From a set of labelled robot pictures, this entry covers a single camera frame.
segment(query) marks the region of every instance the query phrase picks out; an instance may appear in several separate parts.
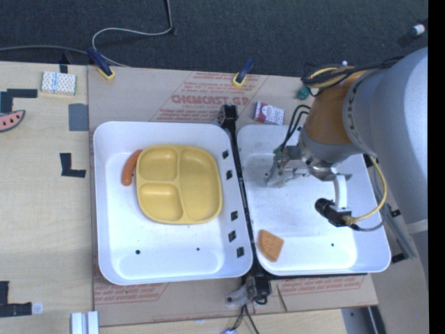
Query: green object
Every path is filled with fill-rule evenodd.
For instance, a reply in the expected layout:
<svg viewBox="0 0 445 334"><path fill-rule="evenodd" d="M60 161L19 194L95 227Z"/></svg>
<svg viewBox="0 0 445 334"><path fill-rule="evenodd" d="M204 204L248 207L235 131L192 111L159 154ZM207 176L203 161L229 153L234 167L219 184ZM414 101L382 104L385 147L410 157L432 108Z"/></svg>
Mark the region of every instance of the green object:
<svg viewBox="0 0 445 334"><path fill-rule="evenodd" d="M306 86L303 86L297 94L297 98L300 100L306 100L309 97L309 89Z"/></svg>

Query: white tray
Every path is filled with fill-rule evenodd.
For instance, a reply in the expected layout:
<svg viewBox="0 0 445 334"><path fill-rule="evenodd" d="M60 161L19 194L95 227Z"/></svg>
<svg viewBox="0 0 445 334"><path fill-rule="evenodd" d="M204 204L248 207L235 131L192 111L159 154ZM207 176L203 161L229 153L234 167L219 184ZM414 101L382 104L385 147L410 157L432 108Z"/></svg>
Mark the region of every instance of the white tray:
<svg viewBox="0 0 445 334"><path fill-rule="evenodd" d="M169 225L140 210L135 180L121 184L131 153L152 145L192 145L216 159L222 210L208 223ZM241 192L228 135L211 124L106 122L94 134L99 268L118 285L239 277L252 266ZM232 176L227 179L227 172Z"/></svg>
<svg viewBox="0 0 445 334"><path fill-rule="evenodd" d="M260 229L283 238L278 261L267 260L258 250L259 262L277 276L369 273L385 270L391 260L383 227L372 232L336 228L315 210L319 198L334 199L332 182L299 177L282 188L267 187L265 173L273 150L282 142L287 126L248 125L238 133L241 165L255 241ZM295 132L288 145L296 145ZM352 173L347 181L348 206L353 216L372 210L376 203L364 160L352 156L337 168ZM363 228L379 224L380 215L360 222Z"/></svg>

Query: dark background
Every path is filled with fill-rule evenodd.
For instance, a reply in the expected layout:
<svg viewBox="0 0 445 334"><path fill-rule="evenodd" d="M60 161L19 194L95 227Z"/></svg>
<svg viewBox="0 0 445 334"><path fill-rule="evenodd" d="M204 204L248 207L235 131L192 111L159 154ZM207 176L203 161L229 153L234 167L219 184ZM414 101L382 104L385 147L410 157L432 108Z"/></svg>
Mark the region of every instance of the dark background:
<svg viewBox="0 0 445 334"><path fill-rule="evenodd" d="M306 64L350 65L404 56L428 45L407 38L428 18L428 0L170 0L177 35L107 32L101 53L132 67L299 77ZM106 27L168 28L164 0L0 0L0 49L62 45L86 51ZM63 50L0 51L0 61L59 63ZM76 64L88 57L71 53Z"/></svg>

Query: yellow plate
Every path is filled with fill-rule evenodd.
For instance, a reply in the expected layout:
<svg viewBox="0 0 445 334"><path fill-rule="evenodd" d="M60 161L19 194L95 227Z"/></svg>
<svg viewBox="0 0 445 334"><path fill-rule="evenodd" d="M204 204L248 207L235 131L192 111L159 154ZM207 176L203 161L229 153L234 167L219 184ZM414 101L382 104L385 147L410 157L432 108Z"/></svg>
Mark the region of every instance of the yellow plate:
<svg viewBox="0 0 445 334"><path fill-rule="evenodd" d="M141 210L160 223L205 223L223 206L218 165L202 148L159 145L143 150L136 187Z"/></svg>

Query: white patterned box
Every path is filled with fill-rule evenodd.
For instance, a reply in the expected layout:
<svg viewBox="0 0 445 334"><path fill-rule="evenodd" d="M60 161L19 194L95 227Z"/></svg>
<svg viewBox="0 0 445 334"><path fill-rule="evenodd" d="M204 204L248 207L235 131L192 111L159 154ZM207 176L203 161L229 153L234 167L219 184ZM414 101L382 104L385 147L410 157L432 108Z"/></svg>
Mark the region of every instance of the white patterned box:
<svg viewBox="0 0 445 334"><path fill-rule="evenodd" d="M74 95L76 75L58 72L43 72L42 92L49 94Z"/></svg>

